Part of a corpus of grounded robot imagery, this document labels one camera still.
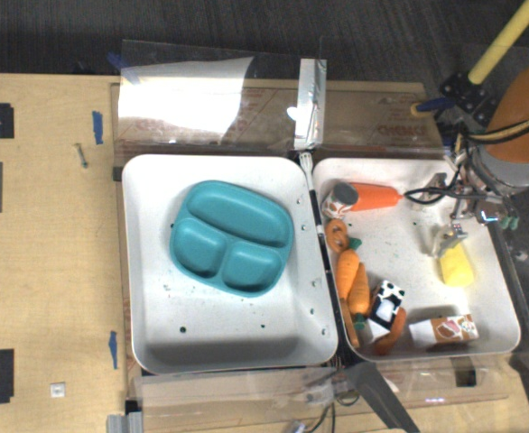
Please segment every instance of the tin can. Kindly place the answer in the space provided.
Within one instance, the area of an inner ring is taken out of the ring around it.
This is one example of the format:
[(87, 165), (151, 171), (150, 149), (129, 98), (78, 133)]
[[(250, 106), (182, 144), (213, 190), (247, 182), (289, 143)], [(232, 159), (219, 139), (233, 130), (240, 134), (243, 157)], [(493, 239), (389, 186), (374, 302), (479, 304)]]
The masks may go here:
[(323, 201), (320, 211), (329, 218), (344, 217), (357, 203), (358, 193), (353, 185), (340, 182), (335, 185)]

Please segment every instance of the black corner marker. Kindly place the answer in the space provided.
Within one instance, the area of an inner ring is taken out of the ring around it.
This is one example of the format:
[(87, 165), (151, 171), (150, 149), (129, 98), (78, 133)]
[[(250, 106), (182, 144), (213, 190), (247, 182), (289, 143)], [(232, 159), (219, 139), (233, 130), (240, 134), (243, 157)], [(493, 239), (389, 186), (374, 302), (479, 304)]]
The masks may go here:
[(0, 404), (14, 396), (14, 350), (0, 350)]
[(14, 138), (14, 108), (0, 103), (0, 139)]

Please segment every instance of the brown cylinder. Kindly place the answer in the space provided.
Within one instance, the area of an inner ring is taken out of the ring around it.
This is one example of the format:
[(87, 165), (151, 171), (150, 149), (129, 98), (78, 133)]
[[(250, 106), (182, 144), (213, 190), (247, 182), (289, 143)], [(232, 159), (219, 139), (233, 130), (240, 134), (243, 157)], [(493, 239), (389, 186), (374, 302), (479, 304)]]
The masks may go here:
[[(494, 132), (529, 119), (529, 68), (523, 70), (509, 86), (487, 127)], [(500, 144), (487, 144), (486, 150), (496, 159), (529, 163), (529, 133)]]

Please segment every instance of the orange bottle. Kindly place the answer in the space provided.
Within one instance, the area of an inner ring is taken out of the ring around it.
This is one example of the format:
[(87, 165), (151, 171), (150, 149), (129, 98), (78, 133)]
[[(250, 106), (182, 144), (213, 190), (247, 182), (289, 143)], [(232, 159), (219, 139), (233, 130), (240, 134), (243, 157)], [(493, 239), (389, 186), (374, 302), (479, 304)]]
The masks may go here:
[(394, 207), (403, 198), (395, 188), (376, 184), (350, 183), (358, 193), (358, 201), (351, 212), (372, 210), (373, 208)]

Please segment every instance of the yellow cable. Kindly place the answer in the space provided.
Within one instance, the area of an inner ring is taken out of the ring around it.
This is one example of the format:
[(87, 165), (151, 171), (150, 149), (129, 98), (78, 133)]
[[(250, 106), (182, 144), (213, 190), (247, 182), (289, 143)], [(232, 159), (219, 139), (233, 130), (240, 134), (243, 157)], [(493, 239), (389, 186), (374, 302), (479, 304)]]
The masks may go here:
[(474, 85), (481, 85), (527, 26), (529, 26), (529, 0), (525, 0), (522, 3), (506, 27), (502, 29), (481, 59), (469, 72), (469, 81)]

